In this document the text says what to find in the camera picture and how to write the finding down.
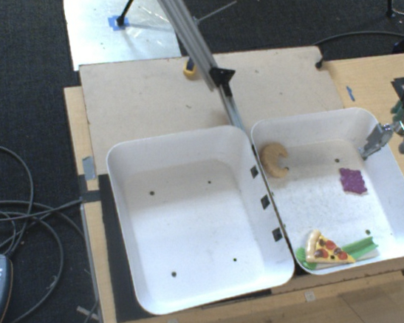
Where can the purple toy grapes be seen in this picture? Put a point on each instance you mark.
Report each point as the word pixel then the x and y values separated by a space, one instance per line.
pixel 352 180

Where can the white plastic tray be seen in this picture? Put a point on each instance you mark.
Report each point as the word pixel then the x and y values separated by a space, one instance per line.
pixel 192 225
pixel 324 210

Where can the green toy vegetable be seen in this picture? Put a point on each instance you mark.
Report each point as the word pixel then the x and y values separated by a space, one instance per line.
pixel 361 246

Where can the tan toy croissant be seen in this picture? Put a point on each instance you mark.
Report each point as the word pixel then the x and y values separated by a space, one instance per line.
pixel 270 158

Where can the thin black rod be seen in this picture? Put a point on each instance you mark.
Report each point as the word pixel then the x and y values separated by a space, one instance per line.
pixel 271 199

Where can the toy pizza slice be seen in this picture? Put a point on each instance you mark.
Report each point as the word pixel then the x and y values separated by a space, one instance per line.
pixel 324 251

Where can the pale wood board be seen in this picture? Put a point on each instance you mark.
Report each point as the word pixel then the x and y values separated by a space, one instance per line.
pixel 164 102

